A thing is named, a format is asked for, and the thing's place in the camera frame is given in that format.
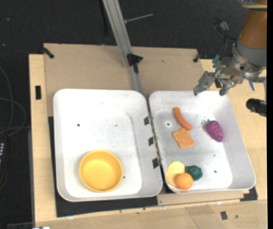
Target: wooden board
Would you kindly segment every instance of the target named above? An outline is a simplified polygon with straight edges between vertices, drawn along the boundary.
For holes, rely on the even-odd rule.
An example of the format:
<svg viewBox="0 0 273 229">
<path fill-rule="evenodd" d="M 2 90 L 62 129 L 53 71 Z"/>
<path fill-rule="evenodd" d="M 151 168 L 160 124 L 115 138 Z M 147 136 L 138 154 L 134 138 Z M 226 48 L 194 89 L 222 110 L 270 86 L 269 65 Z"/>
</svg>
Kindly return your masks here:
<svg viewBox="0 0 273 229">
<path fill-rule="evenodd" d="M 57 229 L 159 228 L 159 229 L 264 229 L 267 226 L 267 201 L 186 205 L 156 210 L 122 211 L 113 215 L 37 222 L 37 227 Z"/>
<path fill-rule="evenodd" d="M 112 84 L 106 83 L 108 87 L 103 85 L 103 89 L 130 89 L 131 82 L 130 75 L 126 72 L 126 69 L 122 67 L 120 55 L 116 52 L 116 47 L 99 47 L 99 46 L 87 46 L 87 45 L 63 45 L 63 44 L 48 44 L 49 50 L 55 55 L 55 58 L 49 59 L 47 56 L 32 54 L 29 56 L 30 60 L 30 94 L 31 94 L 31 121 L 32 121 L 32 148 L 33 148 L 33 169 L 34 169 L 34 208 L 35 208 L 35 221 L 47 221 L 47 220 L 64 220 L 67 218 L 56 217 L 56 206 L 54 198 L 54 186 L 52 179 L 52 166 L 51 166 L 51 151 L 50 151 L 50 137 L 48 127 L 48 116 L 52 116 L 51 100 L 53 94 L 63 87 L 79 88 L 86 86 L 94 87 L 98 84 L 97 81 L 84 81 L 88 77 L 89 80 L 98 73 L 108 74 L 105 72 L 102 62 L 110 62 L 110 60 L 117 66 L 118 74 L 113 75 L 110 79 L 115 81 Z M 101 49 L 107 49 L 109 51 L 108 57 L 100 61 L 99 52 Z M 141 78 L 142 86 L 146 96 L 150 92 L 156 90 L 191 90 L 193 86 L 197 84 L 198 79 L 203 73 L 202 64 L 204 69 L 211 68 L 211 61 L 198 61 L 193 62 L 193 58 L 197 55 L 196 50 L 188 49 L 159 49 L 159 48 L 135 48 L 134 53 L 140 56 L 144 56 L 144 60 L 140 63 L 141 67 L 147 67 L 141 72 L 146 72 L 145 76 Z M 96 54 L 96 60 L 91 61 L 91 64 L 87 67 L 94 68 L 84 69 L 87 74 L 85 77 L 79 77 L 78 81 L 74 81 L 76 72 L 81 74 L 79 67 L 89 64 L 87 59 Z M 145 58 L 147 58 L 149 64 L 145 64 Z M 173 65 L 181 68 L 182 71 L 169 70 Z M 156 76 L 157 70 L 160 71 L 162 80 Z M 103 78 L 101 83 L 104 84 L 106 79 Z M 41 99 L 36 99 L 35 88 L 41 87 Z M 262 97 L 262 89 L 258 87 L 255 95 Z M 259 199 L 267 199 L 266 188 L 266 119 L 258 114 L 250 113 L 245 108 L 245 99 L 254 97 L 254 92 L 249 91 L 249 86 L 242 84 L 234 89 L 230 90 L 229 98 L 232 101 L 234 112 L 237 116 L 241 133 L 245 140 L 245 145 L 250 155 L 256 176 L 257 183 L 256 189 L 259 195 Z M 158 196 L 159 206 L 182 206 L 190 203 L 200 203 L 217 201 L 217 200 L 236 200 L 243 197 L 245 191 L 233 191 L 232 193 L 214 193 L 205 194 L 205 196 L 186 196 L 176 197 L 173 194 L 161 193 Z M 134 213 L 139 209 L 130 209 L 129 213 Z M 119 211 L 100 212 L 87 215 L 76 216 L 76 218 L 87 218 L 101 215 L 117 215 Z"/>
</svg>

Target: black mat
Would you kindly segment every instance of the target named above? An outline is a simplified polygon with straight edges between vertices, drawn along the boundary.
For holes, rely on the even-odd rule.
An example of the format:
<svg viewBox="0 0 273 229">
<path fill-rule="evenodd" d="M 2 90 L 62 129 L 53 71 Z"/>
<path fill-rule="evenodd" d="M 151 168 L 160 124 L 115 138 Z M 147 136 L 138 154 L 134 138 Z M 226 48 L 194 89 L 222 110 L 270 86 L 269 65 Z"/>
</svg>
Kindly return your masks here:
<svg viewBox="0 0 273 229">
<path fill-rule="evenodd" d="M 5 75 L 0 70 L 0 131 L 8 128 L 12 116 L 11 104 L 10 101 L 7 101 L 10 99 L 9 92 L 10 87 L 5 80 Z M 17 100 L 15 91 L 13 91 L 13 98 Z M 0 186 L 1 228 L 6 228 L 8 223 L 32 221 L 29 128 L 26 128 L 30 125 L 30 119 L 29 114 L 27 114 L 26 119 L 24 119 L 25 115 L 23 113 L 23 110 L 15 104 L 11 126 L 18 127 L 21 126 L 24 121 L 26 122 L 24 125 L 25 128 L 21 129 L 18 133 L 11 135 L 15 129 L 7 133 L 9 162 L 6 176 Z"/>
<path fill-rule="evenodd" d="M 127 208 L 144 208 L 158 205 L 157 197 L 151 198 L 130 198 L 115 199 L 108 201 L 89 201 L 89 202 L 69 202 L 64 200 L 57 191 L 56 169 L 55 169 L 55 152 L 54 152 L 54 120 L 49 117 L 50 137 L 51 137 L 51 155 L 53 164 L 53 175 L 55 185 L 55 199 L 57 216 L 78 215 L 99 211 L 120 210 Z"/>
</svg>

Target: wooden table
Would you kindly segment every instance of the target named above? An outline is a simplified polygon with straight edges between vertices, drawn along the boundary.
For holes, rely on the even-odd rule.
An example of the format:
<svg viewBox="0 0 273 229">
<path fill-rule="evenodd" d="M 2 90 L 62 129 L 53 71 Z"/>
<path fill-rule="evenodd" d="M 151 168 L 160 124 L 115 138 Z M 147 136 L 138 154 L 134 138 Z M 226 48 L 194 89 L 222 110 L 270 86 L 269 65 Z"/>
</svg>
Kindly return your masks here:
<svg viewBox="0 0 273 229">
<path fill-rule="evenodd" d="M 55 55 L 53 59 L 42 54 L 29 55 L 36 226 L 84 228 L 86 223 L 87 228 L 101 228 L 108 223 L 109 228 L 172 228 L 175 223 L 176 228 L 186 228 L 186 225 L 189 228 L 206 228 L 203 220 L 210 223 L 209 228 L 267 226 L 266 118 L 250 113 L 245 107 L 249 98 L 264 99 L 264 88 L 261 84 L 255 85 L 256 91 L 253 92 L 247 82 L 231 89 L 228 97 L 256 174 L 258 200 L 240 202 L 248 190 L 187 196 L 162 191 L 158 195 L 157 206 L 58 218 L 48 125 L 53 94 L 65 87 L 131 89 L 132 84 L 129 82 L 129 70 L 122 66 L 116 46 L 48 43 L 44 46 Z M 211 60 L 193 61 L 197 57 L 195 49 L 133 47 L 133 53 L 144 57 L 139 68 L 146 97 L 156 90 L 192 90 L 204 70 L 212 72 Z M 220 217 L 220 212 L 224 211 L 227 211 L 226 220 Z"/>
</svg>

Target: black carpet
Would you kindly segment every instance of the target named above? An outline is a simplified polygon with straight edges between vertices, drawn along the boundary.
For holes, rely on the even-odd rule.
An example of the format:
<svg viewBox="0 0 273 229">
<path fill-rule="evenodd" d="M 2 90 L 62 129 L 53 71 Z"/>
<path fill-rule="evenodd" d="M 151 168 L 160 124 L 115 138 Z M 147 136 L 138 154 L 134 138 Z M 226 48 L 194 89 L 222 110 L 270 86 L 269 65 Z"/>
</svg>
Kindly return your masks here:
<svg viewBox="0 0 273 229">
<path fill-rule="evenodd" d="M 127 23 L 132 46 L 196 48 L 201 58 L 213 58 L 223 39 L 213 18 L 228 23 L 237 37 L 248 11 L 234 0 L 119 0 L 125 19 L 154 14 Z M 13 98 L 26 110 L 30 123 L 28 55 L 45 42 L 115 45 L 109 23 L 103 23 L 99 0 L 0 0 L 0 67 L 10 80 Z M 8 86 L 0 72 L 0 97 Z M 0 130 L 8 123 L 10 105 L 0 101 Z M 23 121 L 17 105 L 14 125 Z M 28 130 L 9 138 L 10 162 L 0 191 L 0 223 L 29 222 L 31 216 Z"/>
</svg>

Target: metal rod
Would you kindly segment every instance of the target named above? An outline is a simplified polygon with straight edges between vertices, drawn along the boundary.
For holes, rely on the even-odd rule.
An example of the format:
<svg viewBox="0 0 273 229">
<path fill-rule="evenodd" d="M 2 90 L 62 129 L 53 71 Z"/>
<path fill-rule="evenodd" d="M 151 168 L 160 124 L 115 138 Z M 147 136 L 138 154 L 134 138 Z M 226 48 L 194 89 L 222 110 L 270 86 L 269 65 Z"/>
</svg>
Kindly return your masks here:
<svg viewBox="0 0 273 229">
<path fill-rule="evenodd" d="M 153 16 L 153 13 L 143 15 L 143 16 L 140 16 L 140 17 L 136 17 L 136 18 L 133 18 L 133 19 L 129 19 L 129 20 L 124 20 L 124 21 L 125 21 L 125 24 L 127 24 L 128 22 L 144 19 L 144 18 L 147 18 L 147 17 L 150 17 L 150 16 Z"/>
<path fill-rule="evenodd" d="M 121 51 L 123 63 L 126 67 L 130 68 L 133 87 L 136 91 L 142 93 L 142 86 L 140 83 L 139 75 L 133 70 L 133 67 L 129 66 L 127 59 L 128 54 L 132 53 L 132 48 L 119 2 L 118 0 L 102 1 L 109 18 L 116 43 Z"/>
</svg>

